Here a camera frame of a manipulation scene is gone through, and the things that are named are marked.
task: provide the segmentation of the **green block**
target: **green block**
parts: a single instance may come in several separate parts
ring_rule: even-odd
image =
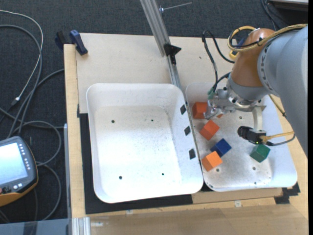
[[[253,148],[250,157],[254,158],[257,162],[260,163],[268,157],[269,151],[270,149],[267,146],[258,144]]]

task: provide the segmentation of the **blue cube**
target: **blue cube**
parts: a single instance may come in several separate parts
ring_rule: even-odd
[[[226,142],[225,139],[218,141],[212,148],[211,151],[216,151],[220,157],[226,154],[231,149],[231,146]]]

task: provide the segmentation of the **orange cube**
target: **orange cube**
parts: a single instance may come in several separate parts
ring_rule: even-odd
[[[192,106],[192,115],[194,118],[204,119],[206,112],[207,102],[195,102]]]
[[[210,140],[219,129],[220,127],[213,120],[209,120],[199,132],[207,140]]]
[[[223,161],[220,158],[219,154],[216,151],[213,151],[209,155],[206,155],[203,159],[201,159],[201,162],[206,171],[209,171],[214,167],[220,165]]]

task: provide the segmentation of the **black floor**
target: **black floor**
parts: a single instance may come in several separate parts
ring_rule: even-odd
[[[227,38],[232,30],[243,25],[273,28],[261,0],[157,0],[163,8],[192,2],[190,5],[165,10],[163,17],[170,36],[201,37],[210,30],[217,38]],[[278,10],[268,5],[276,28],[308,22],[308,12]],[[151,35],[149,24],[139,0],[0,0],[0,10],[21,13],[32,17],[43,29],[43,69],[41,79],[63,69],[63,53],[55,44],[55,35],[63,31]],[[38,41],[40,32],[29,19],[0,12],[0,24],[13,24],[27,29]],[[38,57],[35,42],[24,32],[0,27],[0,107],[10,108],[11,102],[20,94],[30,76]],[[34,86],[31,80],[19,104],[10,109],[16,115],[26,96]],[[56,74],[44,82],[34,94],[25,116],[26,121],[42,120],[62,127],[66,123],[64,74]],[[0,122],[0,140],[10,133],[12,119]],[[60,153],[48,164],[58,175],[62,184],[62,197],[57,209],[48,219],[67,217],[65,159],[62,128]],[[46,161],[58,148],[58,136],[51,129],[25,126],[22,137],[30,145],[37,161]],[[34,192],[20,200],[0,208],[9,222],[24,222],[45,218],[58,199],[58,181],[46,168],[39,168],[38,215]],[[5,218],[0,214],[0,223]]]

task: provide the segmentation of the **block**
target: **block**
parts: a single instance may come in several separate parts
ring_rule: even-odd
[[[204,113],[206,112],[207,102],[195,102],[192,106],[193,118],[204,119]]]
[[[224,156],[229,150],[231,146],[225,139],[221,139],[218,141],[212,148],[211,151],[216,151],[220,157]]]
[[[219,129],[220,127],[213,120],[209,120],[199,133],[207,140],[210,140]]]
[[[254,146],[250,157],[254,158],[257,162],[260,163],[268,157],[269,151],[270,149],[267,146],[258,144]]]
[[[213,151],[209,155],[206,155],[203,159],[201,159],[201,162],[206,171],[209,171],[214,167],[220,165],[223,161],[220,158],[219,154],[216,151]]]

